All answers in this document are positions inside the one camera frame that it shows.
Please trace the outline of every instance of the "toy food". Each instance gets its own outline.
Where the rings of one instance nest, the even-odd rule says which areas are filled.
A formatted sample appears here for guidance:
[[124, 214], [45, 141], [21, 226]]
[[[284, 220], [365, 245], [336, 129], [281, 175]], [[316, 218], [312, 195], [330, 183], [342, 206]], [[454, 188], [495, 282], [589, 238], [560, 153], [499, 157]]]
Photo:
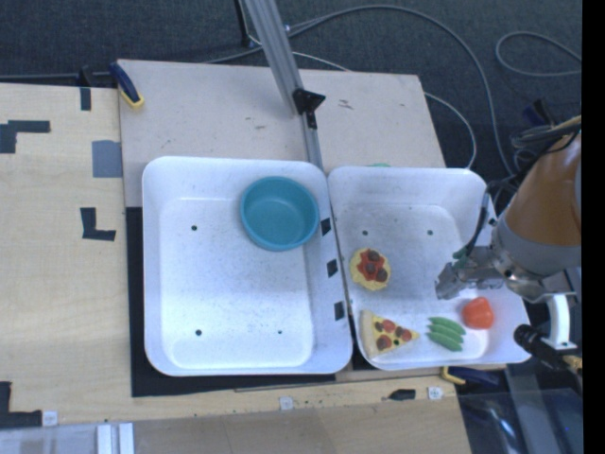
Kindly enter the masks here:
[[385, 288], [389, 283], [390, 264], [376, 249], [358, 249], [349, 263], [351, 277], [372, 291]]
[[460, 324], [441, 316], [429, 318], [429, 321], [431, 322], [428, 326], [430, 331], [426, 335], [429, 339], [452, 352], [462, 351], [464, 343], [462, 336], [466, 335], [466, 330]]
[[478, 296], [464, 306], [462, 320], [469, 328], [491, 328], [493, 325], [492, 305], [490, 305], [487, 298]]
[[392, 320], [376, 316], [368, 309], [361, 311], [359, 324], [361, 343], [368, 358], [400, 348], [420, 337], [420, 333]]

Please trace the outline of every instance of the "blue clamp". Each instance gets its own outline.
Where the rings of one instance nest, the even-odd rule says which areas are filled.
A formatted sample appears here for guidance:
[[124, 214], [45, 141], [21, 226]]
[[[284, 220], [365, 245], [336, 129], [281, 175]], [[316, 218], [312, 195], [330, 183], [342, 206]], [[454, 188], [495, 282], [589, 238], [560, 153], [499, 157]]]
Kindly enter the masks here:
[[118, 86], [121, 88], [120, 94], [126, 100], [127, 103], [133, 108], [140, 108], [143, 106], [145, 100], [143, 97], [137, 92], [134, 84], [129, 78], [129, 75], [126, 74], [124, 69], [117, 62], [112, 62], [110, 64], [110, 74], [117, 81]]

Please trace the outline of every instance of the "gray carpet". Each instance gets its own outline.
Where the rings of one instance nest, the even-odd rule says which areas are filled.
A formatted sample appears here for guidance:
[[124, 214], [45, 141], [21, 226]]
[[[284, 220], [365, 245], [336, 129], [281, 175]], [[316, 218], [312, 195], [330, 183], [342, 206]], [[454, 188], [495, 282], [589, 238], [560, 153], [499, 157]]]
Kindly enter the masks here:
[[[477, 141], [473, 170], [486, 181], [504, 178], [514, 169], [510, 135], [531, 125], [524, 109], [532, 102], [543, 99], [558, 122], [580, 113], [580, 73], [550, 78], [520, 75], [499, 63], [494, 49], [505, 35], [527, 31], [581, 55], [582, 0], [277, 3], [283, 20], [291, 26], [359, 6], [403, 8], [348, 13], [293, 38], [292, 47], [355, 71], [418, 75], [425, 91], [450, 103], [471, 124]], [[77, 73], [84, 65], [106, 72], [109, 62], [122, 58], [209, 61], [244, 50], [240, 39], [233, 0], [3, 0], [0, 79]], [[569, 53], [530, 36], [504, 42], [502, 56], [509, 64], [531, 72], [581, 69], [581, 62]], [[260, 52], [232, 62], [266, 65]], [[309, 59], [297, 58], [297, 62], [301, 68], [330, 68]], [[490, 86], [508, 169], [498, 153], [486, 88], [476, 62]], [[70, 83], [59, 77], [27, 81]], [[109, 83], [99, 79], [98, 85]], [[472, 142], [464, 124], [439, 102], [429, 99], [429, 108], [446, 164], [466, 166]]]

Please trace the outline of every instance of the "black mat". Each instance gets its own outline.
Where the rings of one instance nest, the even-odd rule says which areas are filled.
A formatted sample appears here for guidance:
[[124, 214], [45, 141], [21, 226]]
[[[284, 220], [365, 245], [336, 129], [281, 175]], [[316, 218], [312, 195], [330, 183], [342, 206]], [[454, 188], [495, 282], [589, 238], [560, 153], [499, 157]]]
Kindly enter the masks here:
[[158, 372], [147, 359], [143, 314], [143, 209], [126, 210], [129, 304], [130, 373], [133, 397], [179, 395], [216, 390], [295, 385], [334, 381], [334, 375], [238, 375], [175, 377]]

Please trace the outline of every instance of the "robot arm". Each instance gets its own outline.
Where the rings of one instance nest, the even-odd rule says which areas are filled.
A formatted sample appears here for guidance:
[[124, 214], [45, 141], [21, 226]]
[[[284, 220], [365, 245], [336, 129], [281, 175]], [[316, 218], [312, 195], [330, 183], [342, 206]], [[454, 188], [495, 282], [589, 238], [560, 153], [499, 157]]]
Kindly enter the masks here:
[[[574, 292], [564, 272], [581, 266], [580, 162], [580, 133], [563, 137], [550, 147], [492, 223], [490, 245], [476, 246], [471, 239], [455, 254], [457, 260], [445, 265], [436, 285], [437, 296], [450, 299], [465, 288], [500, 288], [504, 284], [530, 303], [548, 304], [551, 333], [542, 341], [549, 348], [564, 351], [574, 346], [568, 340], [565, 298]], [[484, 218], [482, 214], [475, 236], [484, 226]], [[530, 338], [532, 333], [526, 328], [515, 332], [515, 339], [526, 349]]]

